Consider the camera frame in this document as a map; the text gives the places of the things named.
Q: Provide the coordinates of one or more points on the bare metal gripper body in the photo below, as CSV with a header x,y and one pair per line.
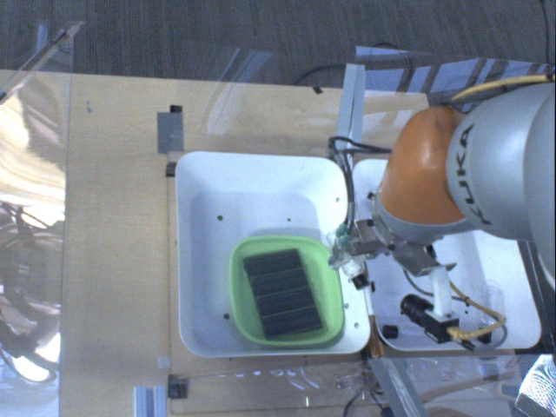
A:
x,y
372,238

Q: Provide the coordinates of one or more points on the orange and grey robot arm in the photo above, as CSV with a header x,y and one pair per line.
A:
x,y
491,172

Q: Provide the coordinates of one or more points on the small black cylinder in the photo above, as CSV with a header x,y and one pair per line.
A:
x,y
390,331

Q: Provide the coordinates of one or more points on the black ribbed rectangular block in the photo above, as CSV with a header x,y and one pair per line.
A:
x,y
284,293

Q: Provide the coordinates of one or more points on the white plastic tray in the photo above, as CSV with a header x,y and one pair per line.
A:
x,y
499,259
204,250

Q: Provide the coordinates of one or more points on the green plastic bowl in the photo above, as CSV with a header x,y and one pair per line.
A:
x,y
243,306

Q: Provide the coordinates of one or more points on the black cylinder on white bracket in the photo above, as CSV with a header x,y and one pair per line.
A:
x,y
442,295

